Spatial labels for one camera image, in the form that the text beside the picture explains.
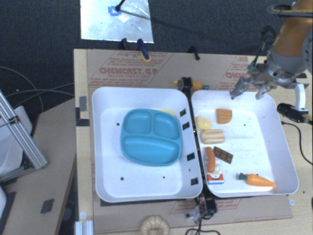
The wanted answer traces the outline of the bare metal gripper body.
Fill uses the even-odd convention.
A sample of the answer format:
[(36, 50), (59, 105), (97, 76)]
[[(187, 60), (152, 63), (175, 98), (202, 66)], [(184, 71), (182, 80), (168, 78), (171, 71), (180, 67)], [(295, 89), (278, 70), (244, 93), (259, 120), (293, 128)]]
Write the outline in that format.
[(269, 62), (255, 64), (249, 68), (249, 74), (256, 88), (294, 88), (297, 78), (305, 78), (303, 71), (293, 74)]

